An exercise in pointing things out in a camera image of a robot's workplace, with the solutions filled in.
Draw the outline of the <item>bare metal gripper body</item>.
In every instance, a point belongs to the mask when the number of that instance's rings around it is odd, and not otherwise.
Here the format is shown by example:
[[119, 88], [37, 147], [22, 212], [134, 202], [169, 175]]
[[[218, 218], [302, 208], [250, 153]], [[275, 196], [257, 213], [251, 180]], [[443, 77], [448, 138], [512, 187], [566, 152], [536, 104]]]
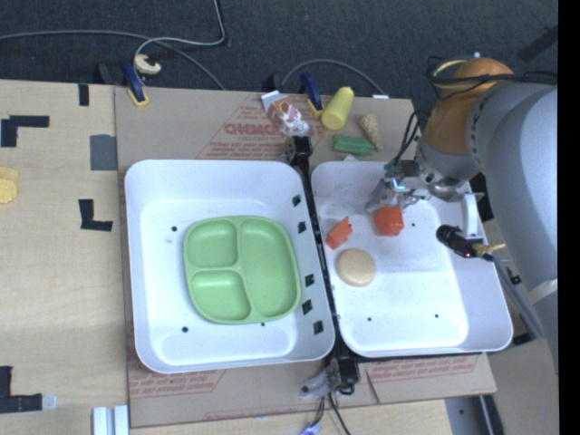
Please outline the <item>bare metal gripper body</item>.
[[430, 165], [415, 159], [392, 159], [383, 169], [383, 180], [391, 189], [391, 203], [397, 203], [399, 193], [413, 190], [428, 191], [430, 197], [454, 202], [467, 188], [469, 180], [444, 176]]

